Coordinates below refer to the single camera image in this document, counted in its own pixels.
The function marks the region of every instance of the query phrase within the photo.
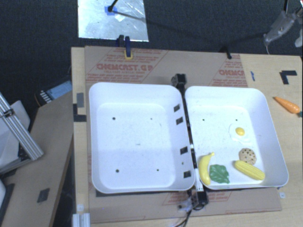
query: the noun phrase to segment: wooden table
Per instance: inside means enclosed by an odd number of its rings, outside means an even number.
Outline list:
[[[267,98],[276,133],[289,172],[289,182],[279,191],[285,194],[281,199],[282,211],[189,218],[187,226],[203,227],[284,227],[300,226],[303,223],[303,153],[302,118],[282,108],[274,96],[286,98],[302,108],[302,60],[296,56],[241,54],[241,62],[248,87],[259,89]],[[77,103],[77,91],[85,92],[84,48],[72,49],[73,103]],[[297,76],[288,76],[288,83],[281,80],[280,72],[295,70]],[[78,114],[85,114],[85,106],[78,108]],[[81,134],[86,126],[74,124],[74,134]],[[76,202],[78,213],[89,212],[87,143],[75,137]],[[115,223],[92,224],[93,227],[153,227],[175,226],[180,219],[156,219]]]

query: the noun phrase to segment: corn cob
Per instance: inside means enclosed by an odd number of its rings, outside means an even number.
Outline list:
[[[248,164],[244,161],[237,160],[235,162],[235,167],[240,172],[244,173],[245,175],[256,179],[256,180],[263,180],[265,178],[265,173],[262,172],[260,169],[256,168],[255,166],[252,166],[251,164]]]

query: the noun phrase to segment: toy banana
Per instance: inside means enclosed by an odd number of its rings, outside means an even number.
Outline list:
[[[209,173],[208,173],[208,164],[209,164],[210,158],[212,156],[214,156],[214,152],[209,155],[203,156],[199,162],[200,178],[205,185],[210,184],[210,177],[209,177]]]

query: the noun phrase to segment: empty white tray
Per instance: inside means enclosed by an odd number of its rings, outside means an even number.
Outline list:
[[[190,87],[186,91],[187,110],[197,162],[215,153],[209,165],[226,166],[230,183],[211,181],[210,189],[279,187],[288,181],[288,171],[270,116],[265,96],[253,88]],[[245,135],[239,137],[235,129]],[[266,177],[263,181],[239,172],[234,161],[242,148],[254,150],[254,166]]]
[[[181,191],[195,181],[179,91],[96,83],[89,90],[92,181],[104,193]]]

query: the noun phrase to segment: carrot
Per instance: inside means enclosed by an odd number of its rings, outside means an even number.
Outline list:
[[[282,105],[285,109],[287,109],[289,112],[291,112],[292,114],[297,114],[300,112],[300,108],[297,104],[294,104],[292,102],[289,102],[285,99],[279,98],[279,97],[274,97],[274,99],[280,103],[280,105]]]

